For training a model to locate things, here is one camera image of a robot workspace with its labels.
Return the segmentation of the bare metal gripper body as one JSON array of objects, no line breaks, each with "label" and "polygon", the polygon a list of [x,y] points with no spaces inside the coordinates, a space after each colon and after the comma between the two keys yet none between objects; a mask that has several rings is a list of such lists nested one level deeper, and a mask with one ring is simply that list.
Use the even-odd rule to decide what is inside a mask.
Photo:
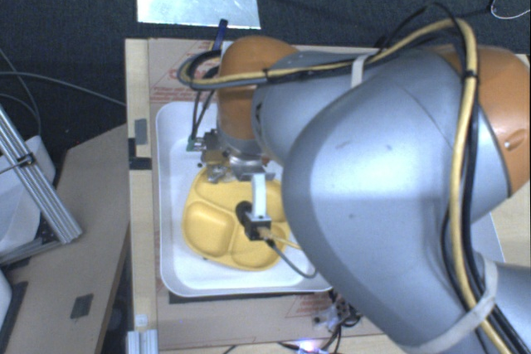
[{"label": "bare metal gripper body", "polygon": [[223,165],[228,172],[223,181],[250,181],[265,171],[262,151],[254,139],[233,138],[221,129],[204,133],[201,141],[201,161],[208,165]]}]

